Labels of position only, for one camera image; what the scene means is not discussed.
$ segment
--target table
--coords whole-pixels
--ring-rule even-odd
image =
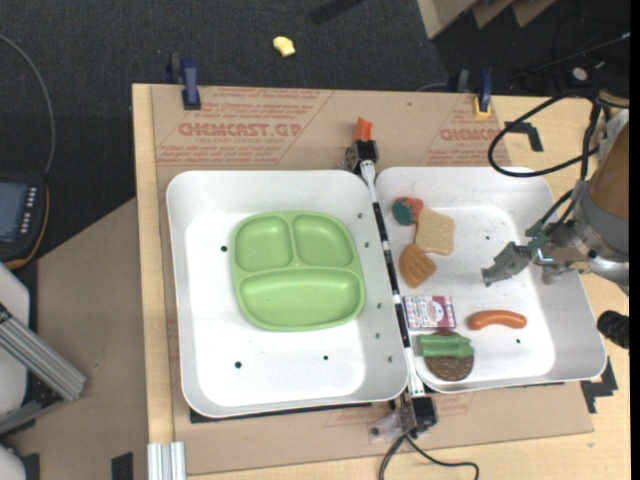
[[[150,443],[168,444],[175,440],[169,376],[167,327],[163,290],[163,259],[159,234],[157,168],[155,163],[154,120],[151,85],[136,84],[132,88],[134,138],[137,172],[137,201],[140,236],[142,306],[145,337],[147,416]],[[371,101],[384,108],[385,93],[368,93]],[[513,120],[539,103],[540,99],[494,96],[494,112],[501,122]],[[552,152],[551,163],[558,157],[575,156],[588,114],[582,101],[562,101],[532,120],[543,137],[561,137],[546,141]],[[514,165],[538,169],[549,162],[531,153],[526,141],[507,140]],[[565,169],[549,175],[547,181],[555,197],[573,186],[577,170]],[[584,277],[585,290],[596,316],[606,309],[628,314],[628,298],[611,283],[596,276]],[[470,446],[464,449],[439,450],[443,461],[474,461],[484,478],[564,478],[568,474],[581,478],[630,478],[630,387],[629,354],[606,343],[618,381],[618,391],[610,398],[598,399],[598,413],[593,415],[595,432],[560,438],[506,442]],[[424,478],[431,474],[441,478],[467,478],[465,472],[441,471],[423,466],[414,453],[394,458],[387,470],[388,478]],[[199,479],[242,478],[376,478],[379,457],[366,457],[313,464],[282,466],[251,471],[233,471],[199,475]]]

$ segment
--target blue clamp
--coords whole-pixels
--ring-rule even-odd
[[[182,57],[174,52],[165,69],[165,80],[168,83],[184,84],[182,105],[185,110],[200,110],[200,93],[198,92],[198,67],[193,57]]]
[[[474,100],[475,114],[479,117],[488,117],[491,115],[491,70],[483,69],[480,77],[480,90],[478,96]]]

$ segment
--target toy food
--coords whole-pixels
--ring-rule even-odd
[[[415,244],[407,245],[400,254],[400,274],[411,288],[417,288],[435,271],[435,263]]]
[[[451,340],[451,344],[443,341],[444,345],[440,345],[440,352],[445,351],[445,353],[455,354],[425,357],[424,361],[431,373],[439,379],[451,382],[463,380],[471,373],[474,363],[474,350],[469,345],[469,342],[466,341],[467,338],[463,338],[453,331],[442,330],[430,335],[429,339]]]
[[[490,309],[479,311],[471,315],[467,321],[470,329],[478,330],[487,325],[506,325],[514,329],[522,329],[527,325],[527,318],[524,315],[507,311],[505,309]]]
[[[423,208],[418,217],[418,230],[414,243],[424,252],[448,256],[453,252],[455,222],[430,208]]]
[[[411,226],[418,223],[420,211],[424,208],[421,199],[411,197],[399,197],[391,206],[393,217],[403,226]]]

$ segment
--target toy bread slice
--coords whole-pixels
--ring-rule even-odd
[[[435,271],[435,263],[415,244],[407,245],[400,254],[400,274],[411,288],[417,288]]]
[[[423,208],[418,218],[414,243],[424,252],[448,256],[453,252],[455,222],[430,208]]]

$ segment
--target orange object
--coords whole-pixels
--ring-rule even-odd
[[[359,117],[356,127],[353,129],[353,140],[371,140],[372,125],[371,121],[366,121]]]
[[[490,309],[474,313],[469,317],[467,324],[469,328],[474,331],[494,324],[506,325],[514,329],[522,329],[527,325],[527,318],[520,313],[507,311],[506,309]]]
[[[435,271],[435,263],[415,244],[407,245],[400,254],[400,273],[411,288],[417,288]]]

